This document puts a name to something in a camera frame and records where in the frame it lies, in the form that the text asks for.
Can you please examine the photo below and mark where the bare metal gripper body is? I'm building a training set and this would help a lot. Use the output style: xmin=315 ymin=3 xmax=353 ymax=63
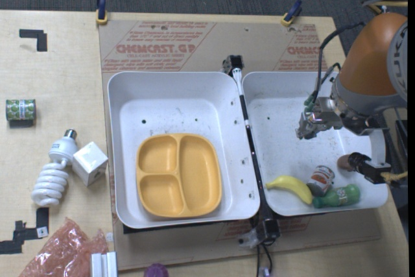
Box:
xmin=310 ymin=95 xmax=351 ymax=132

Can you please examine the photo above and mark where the white plastic tray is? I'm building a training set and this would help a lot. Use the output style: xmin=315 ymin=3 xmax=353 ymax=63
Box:
xmin=107 ymin=71 xmax=261 ymax=230
xmin=241 ymin=71 xmax=390 ymax=218

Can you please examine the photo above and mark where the brown rounded toy food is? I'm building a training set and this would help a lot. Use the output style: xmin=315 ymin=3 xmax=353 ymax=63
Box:
xmin=337 ymin=154 xmax=356 ymax=172

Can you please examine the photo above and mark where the orange and white can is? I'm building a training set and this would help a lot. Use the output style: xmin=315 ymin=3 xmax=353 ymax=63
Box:
xmin=305 ymin=165 xmax=336 ymax=198

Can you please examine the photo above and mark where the thin black and white rod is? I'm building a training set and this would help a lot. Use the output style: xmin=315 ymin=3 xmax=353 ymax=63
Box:
xmin=231 ymin=68 xmax=272 ymax=222

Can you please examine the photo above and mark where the yellow banana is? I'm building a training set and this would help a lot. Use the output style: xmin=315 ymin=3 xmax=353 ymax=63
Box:
xmin=265 ymin=175 xmax=314 ymax=206

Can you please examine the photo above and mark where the green plastic bottle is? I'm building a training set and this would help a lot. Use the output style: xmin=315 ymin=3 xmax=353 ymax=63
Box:
xmin=311 ymin=184 xmax=362 ymax=210

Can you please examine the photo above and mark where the yellow divided plate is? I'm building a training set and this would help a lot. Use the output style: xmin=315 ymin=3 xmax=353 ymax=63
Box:
xmin=136 ymin=132 xmax=223 ymax=219

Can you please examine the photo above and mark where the brown cardboard board red print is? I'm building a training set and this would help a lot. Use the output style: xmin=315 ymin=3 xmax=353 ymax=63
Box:
xmin=98 ymin=19 xmax=383 ymax=272

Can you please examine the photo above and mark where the purple round object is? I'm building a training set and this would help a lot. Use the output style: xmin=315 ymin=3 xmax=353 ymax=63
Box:
xmin=143 ymin=263 xmax=171 ymax=277

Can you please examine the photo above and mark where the white cube box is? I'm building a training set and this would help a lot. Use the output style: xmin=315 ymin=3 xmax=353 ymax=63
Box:
xmin=71 ymin=141 xmax=110 ymax=187

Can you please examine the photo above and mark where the white spiral light bulb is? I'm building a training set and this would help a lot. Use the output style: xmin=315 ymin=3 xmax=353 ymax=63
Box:
xmin=30 ymin=128 xmax=80 ymax=208

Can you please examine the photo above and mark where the pink bubble wrap bag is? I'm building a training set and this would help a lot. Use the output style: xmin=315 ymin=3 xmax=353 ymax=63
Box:
xmin=18 ymin=217 xmax=110 ymax=277

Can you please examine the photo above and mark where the green and white can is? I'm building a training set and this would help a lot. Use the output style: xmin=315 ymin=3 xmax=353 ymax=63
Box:
xmin=5 ymin=98 xmax=37 ymax=123

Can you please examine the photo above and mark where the black cylinder on white bracket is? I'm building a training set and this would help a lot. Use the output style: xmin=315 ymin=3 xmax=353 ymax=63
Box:
xmin=348 ymin=128 xmax=392 ymax=185

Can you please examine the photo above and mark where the black block with thin wires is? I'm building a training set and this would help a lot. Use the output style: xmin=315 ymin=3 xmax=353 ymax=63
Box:
xmin=222 ymin=54 xmax=245 ymax=76
xmin=255 ymin=219 xmax=281 ymax=243

